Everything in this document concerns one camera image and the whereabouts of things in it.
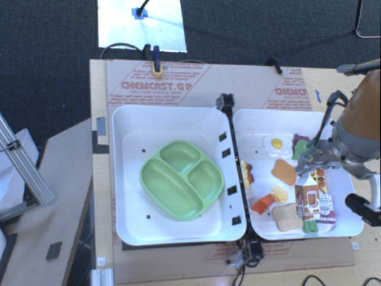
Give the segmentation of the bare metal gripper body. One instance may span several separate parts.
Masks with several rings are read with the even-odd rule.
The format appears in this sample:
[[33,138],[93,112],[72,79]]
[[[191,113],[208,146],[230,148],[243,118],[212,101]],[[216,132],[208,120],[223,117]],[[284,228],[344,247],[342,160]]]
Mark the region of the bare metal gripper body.
[[367,159],[359,157],[349,150],[340,140],[329,138],[312,142],[309,147],[309,164],[313,169],[338,169],[343,168],[357,179],[370,179],[376,175],[364,163]]

